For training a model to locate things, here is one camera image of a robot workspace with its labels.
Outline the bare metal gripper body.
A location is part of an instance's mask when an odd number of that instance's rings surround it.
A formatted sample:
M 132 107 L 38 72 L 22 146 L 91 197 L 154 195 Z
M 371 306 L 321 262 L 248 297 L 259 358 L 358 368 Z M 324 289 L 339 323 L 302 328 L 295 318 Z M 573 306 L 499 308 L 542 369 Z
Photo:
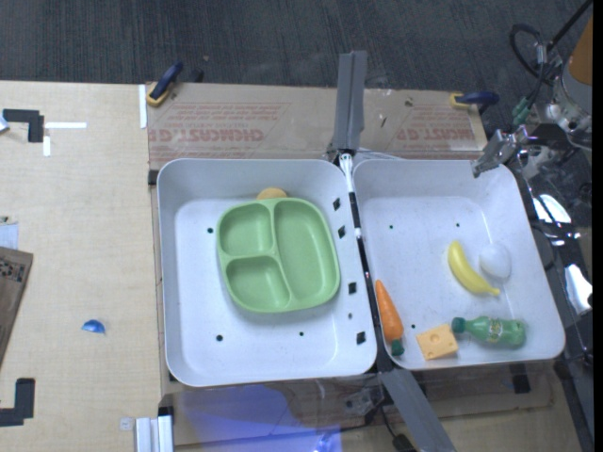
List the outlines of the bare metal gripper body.
M 550 139 L 564 138 L 587 151 L 593 149 L 592 116 L 577 105 L 549 103 L 541 106 L 541 124 Z

